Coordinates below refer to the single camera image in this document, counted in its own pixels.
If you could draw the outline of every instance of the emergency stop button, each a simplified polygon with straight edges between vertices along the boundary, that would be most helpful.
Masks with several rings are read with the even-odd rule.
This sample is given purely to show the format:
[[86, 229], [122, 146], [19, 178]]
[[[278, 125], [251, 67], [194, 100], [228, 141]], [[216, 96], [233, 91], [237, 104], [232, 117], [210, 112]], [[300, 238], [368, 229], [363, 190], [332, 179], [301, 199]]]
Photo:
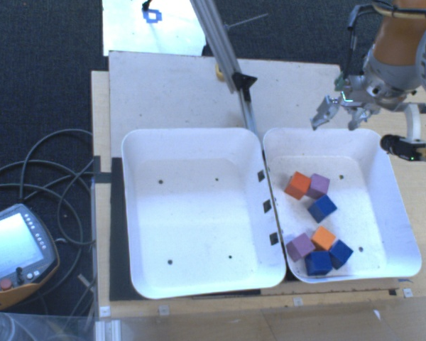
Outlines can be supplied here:
[[13, 288], [13, 282], [10, 278], [5, 278], [0, 280], [0, 289], [3, 291], [9, 291]]

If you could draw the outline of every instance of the orange cube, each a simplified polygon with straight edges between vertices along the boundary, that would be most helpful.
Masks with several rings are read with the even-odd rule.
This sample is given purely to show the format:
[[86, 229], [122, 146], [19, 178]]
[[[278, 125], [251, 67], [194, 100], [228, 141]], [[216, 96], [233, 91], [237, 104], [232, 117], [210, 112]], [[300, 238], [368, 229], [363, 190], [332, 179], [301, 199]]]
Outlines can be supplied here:
[[311, 241], [317, 250], [329, 251], [336, 237], [323, 226], [319, 226], [317, 231], [312, 235]]
[[287, 187], [284, 189], [284, 192], [297, 200], [300, 200], [301, 197], [306, 195], [306, 192], [310, 189], [310, 185], [311, 178], [301, 174], [300, 172], [295, 172], [287, 184]]

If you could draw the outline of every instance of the purple cube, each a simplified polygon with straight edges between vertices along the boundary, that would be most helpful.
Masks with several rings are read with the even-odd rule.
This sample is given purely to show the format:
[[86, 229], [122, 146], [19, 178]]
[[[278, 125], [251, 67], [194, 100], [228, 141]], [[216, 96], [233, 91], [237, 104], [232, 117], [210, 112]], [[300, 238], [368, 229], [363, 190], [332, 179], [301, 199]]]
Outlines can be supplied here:
[[307, 190], [306, 196], [314, 198], [315, 200], [321, 198], [323, 195], [326, 195], [329, 187], [329, 179], [319, 175], [311, 175], [311, 186]]
[[305, 233], [294, 238], [285, 248], [293, 261], [300, 260], [302, 257], [307, 256], [310, 252], [315, 250], [314, 244]]

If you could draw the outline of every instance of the metal pole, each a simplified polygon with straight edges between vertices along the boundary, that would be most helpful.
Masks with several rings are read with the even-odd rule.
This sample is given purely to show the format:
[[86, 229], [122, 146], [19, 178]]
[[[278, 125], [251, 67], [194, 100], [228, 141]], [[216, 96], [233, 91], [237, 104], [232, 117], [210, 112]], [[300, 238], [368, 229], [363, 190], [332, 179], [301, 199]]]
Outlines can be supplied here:
[[237, 74], [241, 75], [241, 68], [236, 59], [229, 36], [227, 35], [226, 26], [219, 15], [214, 0], [190, 0], [190, 2], [230, 92], [239, 92], [241, 110], [246, 128], [257, 135], [256, 123], [249, 95], [249, 87], [255, 82], [256, 78], [247, 77], [253, 80], [245, 79], [234, 81], [234, 76]]

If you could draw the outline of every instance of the blue cube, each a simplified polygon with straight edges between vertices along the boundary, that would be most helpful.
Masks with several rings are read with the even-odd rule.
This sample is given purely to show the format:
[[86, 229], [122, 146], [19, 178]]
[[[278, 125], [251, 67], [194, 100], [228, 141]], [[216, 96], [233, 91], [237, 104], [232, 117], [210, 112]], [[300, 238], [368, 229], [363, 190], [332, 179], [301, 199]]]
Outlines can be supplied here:
[[324, 276], [333, 269], [328, 251], [314, 251], [305, 257], [308, 276]]
[[326, 216], [337, 210], [338, 207], [329, 199], [327, 195], [316, 200], [307, 210], [319, 224]]
[[346, 261], [349, 260], [353, 252], [354, 251], [345, 245], [345, 243], [343, 243], [341, 240], [338, 240], [329, 250], [333, 268], [341, 268], [341, 266], [343, 266]]

